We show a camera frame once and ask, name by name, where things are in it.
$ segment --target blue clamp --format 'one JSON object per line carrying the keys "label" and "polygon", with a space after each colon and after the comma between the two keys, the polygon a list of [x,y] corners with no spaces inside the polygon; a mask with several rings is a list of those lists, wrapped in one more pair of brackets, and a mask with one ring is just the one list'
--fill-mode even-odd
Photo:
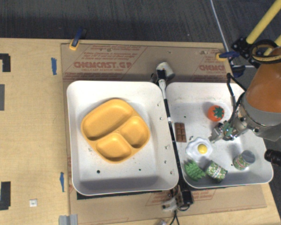
{"label": "blue clamp", "polygon": [[231,52],[224,52],[222,54],[219,55],[220,58],[237,58],[239,57],[240,54],[239,52],[235,52],[235,51],[231,51]]}
{"label": "blue clamp", "polygon": [[76,51],[79,43],[80,43],[80,39],[85,38],[87,30],[84,29],[83,27],[80,27],[78,29],[78,31],[76,32],[76,35],[74,37],[74,39],[72,39],[72,41],[70,42],[70,49]]}

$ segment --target black cable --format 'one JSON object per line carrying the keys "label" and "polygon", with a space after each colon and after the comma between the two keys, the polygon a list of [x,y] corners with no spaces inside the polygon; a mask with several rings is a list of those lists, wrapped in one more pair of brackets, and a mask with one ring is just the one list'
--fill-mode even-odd
{"label": "black cable", "polygon": [[259,48],[271,48],[274,49],[278,47],[278,45],[269,39],[263,39],[256,43],[254,43],[250,47],[250,58],[254,61],[262,64],[273,64],[281,62],[281,54],[279,55],[259,55],[257,51]]}
{"label": "black cable", "polygon": [[229,89],[230,95],[233,97],[234,94],[233,94],[232,88],[230,86],[231,77],[232,77],[231,73],[227,73],[227,87]]}
{"label": "black cable", "polygon": [[173,220],[171,221],[171,223],[169,225],[172,225],[174,223],[176,217],[177,217],[177,211],[175,210]]}
{"label": "black cable", "polygon": [[177,221],[178,225],[180,225],[180,224],[179,224],[179,221],[178,221],[178,217],[177,217],[177,214],[176,214],[176,221]]}
{"label": "black cable", "polygon": [[173,189],[170,190],[170,194],[172,195],[172,197],[174,197],[174,190]]}
{"label": "black cable", "polygon": [[243,92],[243,93],[239,96],[239,98],[238,98],[238,100],[237,100],[237,102],[236,102],[236,108],[238,108],[238,106],[239,106],[239,104],[240,104],[240,102],[241,102],[241,100],[242,100],[244,94],[245,94],[245,92]]}
{"label": "black cable", "polygon": [[240,86],[244,91],[247,91],[247,89],[241,84],[239,83],[231,74],[230,74],[230,77],[233,81],[235,81],[235,83]]}
{"label": "black cable", "polygon": [[187,211],[188,209],[190,208],[190,205],[189,206],[187,206],[187,208],[185,208],[185,209],[182,209],[182,208],[178,208],[178,210],[179,211],[182,211],[182,212],[184,212],[184,211]]}
{"label": "black cable", "polygon": [[174,196],[176,196],[178,194],[179,188],[178,188],[178,184],[173,188],[174,191]]}

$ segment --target cardboard sheet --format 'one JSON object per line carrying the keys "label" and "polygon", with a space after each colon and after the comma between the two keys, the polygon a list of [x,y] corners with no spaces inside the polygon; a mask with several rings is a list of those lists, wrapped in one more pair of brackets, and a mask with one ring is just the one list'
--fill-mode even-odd
{"label": "cardboard sheet", "polygon": [[[67,114],[66,89],[71,82],[77,80],[149,81],[156,66],[163,61],[168,62],[176,74],[171,82],[224,83],[226,74],[231,70],[227,62],[219,62],[215,59],[215,54],[219,52],[218,48],[212,47],[100,44],[80,44],[77,51],[72,51],[68,44],[62,44],[65,113]],[[68,121],[66,121],[66,131],[68,131]],[[162,210],[162,202],[170,199],[169,191],[78,200],[71,181],[68,135],[67,154],[71,213],[78,214],[79,224],[112,224],[172,217],[170,212]],[[179,212],[179,216],[266,207],[260,185],[197,190],[192,191],[192,195],[194,204],[191,209]]]}
{"label": "cardboard sheet", "polygon": [[[152,216],[150,208],[161,212],[159,201],[167,193],[110,197],[102,199],[77,200],[76,192],[71,186],[71,176],[67,174],[67,165],[71,171],[71,159],[68,157],[65,139],[65,121],[63,88],[70,82],[62,82],[60,46],[70,40],[60,39],[17,39],[0,38],[0,53],[11,56],[11,72],[2,72],[0,62],[0,84],[5,85],[4,111],[0,111],[0,185],[3,181],[11,182],[11,206],[0,211],[0,224],[5,225],[57,225],[60,215],[78,213],[79,224],[110,224],[122,221],[132,221],[128,224],[157,224],[158,221],[136,221],[149,219]],[[200,47],[223,50],[222,44],[209,43],[173,43],[146,41],[84,41],[89,44],[119,44],[166,47]],[[56,60],[56,71],[53,62]],[[156,60],[148,60],[155,69]],[[64,191],[60,182],[61,172],[64,173]],[[192,210],[205,211],[200,203],[220,203],[216,212],[222,210],[249,209],[259,206],[266,208],[243,210],[237,212],[216,212],[205,215],[192,215],[179,212],[180,224],[281,224],[277,208],[268,184],[250,187],[216,190],[215,193],[201,191],[202,201],[196,200]],[[227,191],[239,205],[234,206],[222,198]],[[37,199],[37,206],[31,206],[31,201]]]}

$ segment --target sectioned plate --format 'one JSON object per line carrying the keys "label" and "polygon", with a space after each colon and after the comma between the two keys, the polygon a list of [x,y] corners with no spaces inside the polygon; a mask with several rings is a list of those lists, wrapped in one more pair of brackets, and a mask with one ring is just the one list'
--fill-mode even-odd
{"label": "sectioned plate", "polygon": [[150,138],[141,116],[122,99],[111,99],[84,117],[81,132],[102,159],[121,163],[137,153]]}
{"label": "sectioned plate", "polygon": [[[231,84],[236,98],[243,92],[237,84]],[[177,150],[182,167],[184,163],[192,158],[185,149],[189,138],[192,141],[197,137],[208,139],[212,129],[218,122],[207,118],[207,111],[211,105],[219,105],[225,110],[225,115],[220,122],[228,120],[232,112],[230,93],[225,83],[200,83],[200,82],[174,82],[168,85],[166,96],[170,107],[170,115],[173,122],[185,124],[187,142],[177,142]],[[228,171],[225,179],[218,183],[206,176],[199,181],[191,180],[183,169],[184,180],[194,188],[220,188],[248,184],[269,183],[273,178],[271,163],[264,159],[266,151],[262,138],[248,131],[233,141],[216,141],[213,151],[208,159],[203,159],[198,166],[204,169],[209,160],[215,161]],[[254,153],[256,161],[245,170],[237,170],[232,160],[244,150]]]}
{"label": "sectioned plate", "polygon": [[[81,132],[83,118],[111,99],[127,102],[150,130],[148,143],[120,163],[102,159]],[[151,82],[76,81],[67,88],[67,105],[72,182],[79,193],[91,196],[156,191],[177,185],[175,154],[158,86]]]}

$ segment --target green can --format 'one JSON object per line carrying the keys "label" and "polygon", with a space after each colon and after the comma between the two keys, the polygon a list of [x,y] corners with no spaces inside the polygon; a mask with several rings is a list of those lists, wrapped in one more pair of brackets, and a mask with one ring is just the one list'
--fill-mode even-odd
{"label": "green can", "polygon": [[243,151],[240,155],[233,159],[233,165],[238,170],[244,170],[254,162],[255,155],[249,150]]}
{"label": "green can", "polygon": [[226,177],[227,172],[228,171],[226,169],[222,168],[214,161],[210,161],[208,167],[205,170],[205,173],[209,177],[217,180],[218,182],[221,182]]}

